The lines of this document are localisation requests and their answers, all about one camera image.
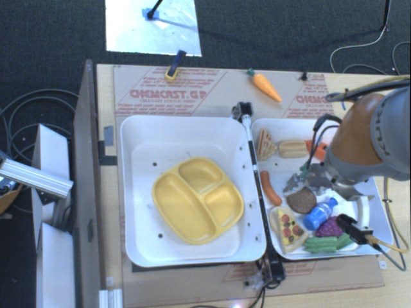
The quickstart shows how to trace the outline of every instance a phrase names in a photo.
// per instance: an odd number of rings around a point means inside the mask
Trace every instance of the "yellow divided tray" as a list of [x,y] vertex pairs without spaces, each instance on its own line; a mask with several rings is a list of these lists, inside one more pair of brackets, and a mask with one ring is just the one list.
[[230,178],[212,160],[194,157],[156,179],[153,200],[173,231],[189,244],[205,244],[243,215],[244,202]]

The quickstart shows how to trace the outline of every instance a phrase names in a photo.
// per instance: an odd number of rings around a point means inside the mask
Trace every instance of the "orange carrot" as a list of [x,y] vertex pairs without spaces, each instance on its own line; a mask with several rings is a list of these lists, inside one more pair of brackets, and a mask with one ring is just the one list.
[[253,69],[248,69],[247,74],[252,76],[252,80],[259,90],[269,95],[276,101],[282,100],[278,92],[275,90],[275,88],[272,86],[272,84],[267,80],[265,76],[263,76],[262,74],[255,73]]

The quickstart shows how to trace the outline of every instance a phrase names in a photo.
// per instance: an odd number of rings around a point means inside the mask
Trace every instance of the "wooden table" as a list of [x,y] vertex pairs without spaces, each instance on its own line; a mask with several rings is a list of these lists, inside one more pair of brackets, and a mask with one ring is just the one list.
[[[105,126],[115,124],[114,120],[114,66],[97,65],[97,100],[99,138],[104,138]],[[336,92],[344,88],[353,89],[361,85],[379,80],[381,76],[353,74],[323,74],[328,91]],[[340,103],[333,103],[337,116],[344,116]],[[107,155],[116,155],[116,147],[106,147]],[[383,196],[382,179],[376,179],[381,197]],[[118,175],[116,166],[101,166],[102,220],[104,238],[105,274],[114,280],[113,288],[122,288],[121,270],[121,239],[118,200]],[[397,226],[410,242],[410,182],[390,181],[389,197],[392,214]],[[389,252],[397,261],[399,257],[393,251]],[[411,265],[411,255],[406,254],[405,260]],[[411,273],[402,272],[387,261],[387,269],[383,270],[384,287],[330,291],[323,293],[308,293],[299,295],[270,296],[267,292],[265,307],[409,307],[411,302]],[[252,299],[229,302],[207,302],[206,305],[218,307],[248,307]],[[190,307],[193,304],[178,307]]]

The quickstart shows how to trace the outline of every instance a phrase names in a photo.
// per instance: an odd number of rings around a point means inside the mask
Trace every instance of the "toy hot dog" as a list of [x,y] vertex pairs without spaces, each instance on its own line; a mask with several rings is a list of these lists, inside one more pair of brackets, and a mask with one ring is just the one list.
[[276,206],[282,204],[283,200],[278,196],[278,194],[273,190],[270,183],[270,174],[267,170],[263,170],[259,174],[261,185],[263,186],[263,191],[266,194],[267,198]]

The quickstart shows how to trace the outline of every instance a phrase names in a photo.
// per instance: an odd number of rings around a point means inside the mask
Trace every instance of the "dark floor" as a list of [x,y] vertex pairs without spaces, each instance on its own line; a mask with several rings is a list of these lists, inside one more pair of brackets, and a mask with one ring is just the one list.
[[[338,47],[364,44],[381,33],[385,0],[195,0],[202,57],[184,65],[332,72],[329,58]],[[350,64],[369,64],[388,74],[392,50],[410,41],[411,0],[392,0],[388,30],[372,46],[338,52],[337,72]],[[170,57],[105,50],[105,0],[0,0],[0,108],[20,95],[44,88],[78,92],[86,59],[97,63],[169,65]],[[410,73],[410,46],[396,50],[398,71]],[[350,73],[375,71],[355,67]],[[75,104],[75,99],[62,96]],[[27,104],[12,130],[32,122],[71,130],[72,115],[59,104]],[[0,120],[0,150],[6,151]],[[30,129],[16,138],[31,144]],[[30,209],[28,193],[17,204]],[[34,307],[35,251],[31,216],[15,207],[0,219],[0,307]]]

